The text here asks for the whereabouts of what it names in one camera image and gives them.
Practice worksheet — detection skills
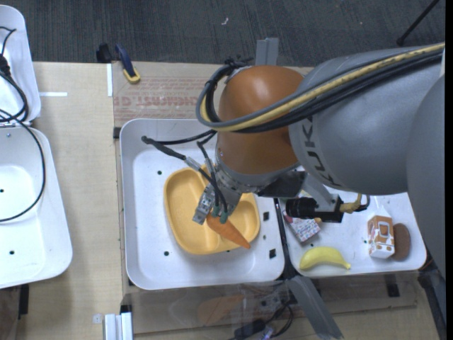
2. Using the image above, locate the white plastic tray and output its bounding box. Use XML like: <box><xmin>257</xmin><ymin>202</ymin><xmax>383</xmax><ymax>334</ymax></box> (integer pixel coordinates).
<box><xmin>278</xmin><ymin>167</ymin><xmax>428</xmax><ymax>280</ymax></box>
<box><xmin>118</xmin><ymin>118</ymin><xmax>286</xmax><ymax>291</ymax></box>

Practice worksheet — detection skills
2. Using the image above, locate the yellow divided plate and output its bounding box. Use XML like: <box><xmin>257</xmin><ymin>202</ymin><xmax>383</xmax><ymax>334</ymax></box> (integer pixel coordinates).
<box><xmin>163</xmin><ymin>166</ymin><xmax>261</xmax><ymax>256</ymax></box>

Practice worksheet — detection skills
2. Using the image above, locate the brown biscuit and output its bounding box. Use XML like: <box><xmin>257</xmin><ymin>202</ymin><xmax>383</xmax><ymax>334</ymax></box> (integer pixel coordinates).
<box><xmin>390</xmin><ymin>222</ymin><xmax>412</xmax><ymax>262</ymax></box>

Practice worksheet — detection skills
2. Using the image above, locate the black cylinder on white bracket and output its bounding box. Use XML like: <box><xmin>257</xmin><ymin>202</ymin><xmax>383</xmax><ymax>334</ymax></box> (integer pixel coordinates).
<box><xmin>285</xmin><ymin>173</ymin><xmax>345</xmax><ymax>224</ymax></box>

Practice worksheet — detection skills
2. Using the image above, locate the orange carrot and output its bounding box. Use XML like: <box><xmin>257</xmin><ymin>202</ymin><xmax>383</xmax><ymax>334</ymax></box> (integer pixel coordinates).
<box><xmin>206</xmin><ymin>212</ymin><xmax>252</xmax><ymax>251</ymax></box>

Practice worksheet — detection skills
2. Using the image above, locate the yellow banana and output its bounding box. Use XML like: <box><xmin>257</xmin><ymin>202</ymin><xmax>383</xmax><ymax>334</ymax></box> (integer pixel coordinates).
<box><xmin>299</xmin><ymin>246</ymin><xmax>352</xmax><ymax>272</ymax></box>

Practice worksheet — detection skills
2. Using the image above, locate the orange and white carton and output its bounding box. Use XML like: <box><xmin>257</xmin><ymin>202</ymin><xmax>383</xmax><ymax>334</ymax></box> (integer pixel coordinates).
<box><xmin>367</xmin><ymin>205</ymin><xmax>396</xmax><ymax>260</ymax></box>

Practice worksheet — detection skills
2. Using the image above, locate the white packet with coloured print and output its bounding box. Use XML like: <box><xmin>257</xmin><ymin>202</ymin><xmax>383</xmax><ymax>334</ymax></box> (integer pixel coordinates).
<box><xmin>282</xmin><ymin>210</ymin><xmax>322</xmax><ymax>244</ymax></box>

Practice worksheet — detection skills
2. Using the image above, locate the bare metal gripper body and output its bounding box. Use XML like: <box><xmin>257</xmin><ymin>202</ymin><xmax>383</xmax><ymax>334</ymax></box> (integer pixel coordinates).
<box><xmin>211</xmin><ymin>168</ymin><xmax>262</xmax><ymax>208</ymax></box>

